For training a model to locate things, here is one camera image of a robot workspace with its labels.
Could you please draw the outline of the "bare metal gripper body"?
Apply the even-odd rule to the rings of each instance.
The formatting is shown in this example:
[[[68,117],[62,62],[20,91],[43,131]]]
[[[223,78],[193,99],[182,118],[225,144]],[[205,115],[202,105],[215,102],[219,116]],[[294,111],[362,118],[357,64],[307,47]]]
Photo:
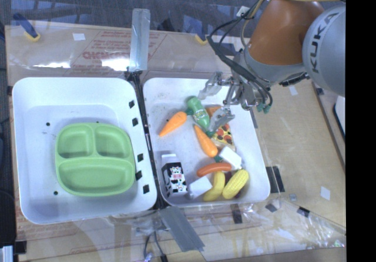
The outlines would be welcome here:
[[[244,110],[256,108],[257,111],[265,111],[267,108],[267,90],[255,73],[250,71],[243,59],[234,59],[235,64],[240,65],[241,73],[232,69],[234,79],[234,91],[231,95],[231,104],[240,105]]]

